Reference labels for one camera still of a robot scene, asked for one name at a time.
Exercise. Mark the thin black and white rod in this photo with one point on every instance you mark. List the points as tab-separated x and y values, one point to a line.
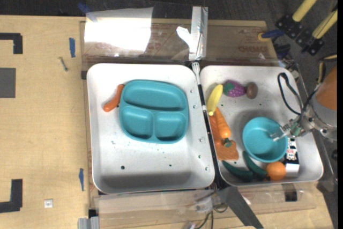
201	94

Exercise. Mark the orange carrot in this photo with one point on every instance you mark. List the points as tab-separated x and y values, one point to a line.
214	130
223	124

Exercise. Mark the orange fruit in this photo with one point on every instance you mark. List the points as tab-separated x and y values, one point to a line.
276	170

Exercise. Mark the brown mushroom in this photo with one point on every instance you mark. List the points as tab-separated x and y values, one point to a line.
252	90

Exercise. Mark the green cucumber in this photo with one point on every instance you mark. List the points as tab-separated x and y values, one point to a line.
237	171
254	166

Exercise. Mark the small white square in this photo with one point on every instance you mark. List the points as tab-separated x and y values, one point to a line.
48	203

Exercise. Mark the blue divided plate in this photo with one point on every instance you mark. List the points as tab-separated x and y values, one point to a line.
150	96

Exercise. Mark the white plastic tray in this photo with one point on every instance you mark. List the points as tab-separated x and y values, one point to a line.
150	163
268	104

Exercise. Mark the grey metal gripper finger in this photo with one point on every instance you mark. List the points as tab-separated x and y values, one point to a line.
278	137
284	129

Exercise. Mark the yellow banana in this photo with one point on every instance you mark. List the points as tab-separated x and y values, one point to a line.
215	97

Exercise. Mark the small metal screw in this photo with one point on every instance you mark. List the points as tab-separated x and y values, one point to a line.
63	63

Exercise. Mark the purple grapes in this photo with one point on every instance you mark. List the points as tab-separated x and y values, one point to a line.
235	89

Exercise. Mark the blue bowl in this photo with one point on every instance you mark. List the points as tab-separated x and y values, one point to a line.
261	146

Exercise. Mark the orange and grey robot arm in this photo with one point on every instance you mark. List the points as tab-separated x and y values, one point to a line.
327	94

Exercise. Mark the white carton with cow print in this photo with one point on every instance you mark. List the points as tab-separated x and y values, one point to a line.
292	158

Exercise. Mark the orange sausage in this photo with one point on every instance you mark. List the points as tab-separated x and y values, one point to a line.
114	100

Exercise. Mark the orange bread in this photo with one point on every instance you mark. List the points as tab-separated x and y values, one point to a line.
229	153

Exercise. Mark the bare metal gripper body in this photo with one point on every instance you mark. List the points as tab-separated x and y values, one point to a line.
305	123

